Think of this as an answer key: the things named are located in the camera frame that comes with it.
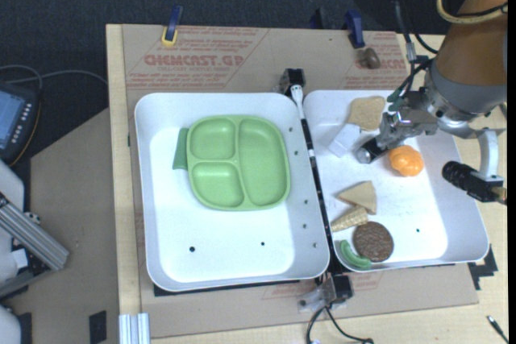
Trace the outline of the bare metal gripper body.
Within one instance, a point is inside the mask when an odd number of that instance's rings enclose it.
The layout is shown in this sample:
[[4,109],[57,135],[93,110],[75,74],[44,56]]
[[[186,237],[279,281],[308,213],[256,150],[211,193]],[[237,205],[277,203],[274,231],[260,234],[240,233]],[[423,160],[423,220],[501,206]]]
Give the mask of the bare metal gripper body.
[[395,90],[387,97],[389,107],[382,114],[378,138],[411,138],[434,135],[441,130],[460,138],[474,138],[470,114],[450,103],[439,92]]

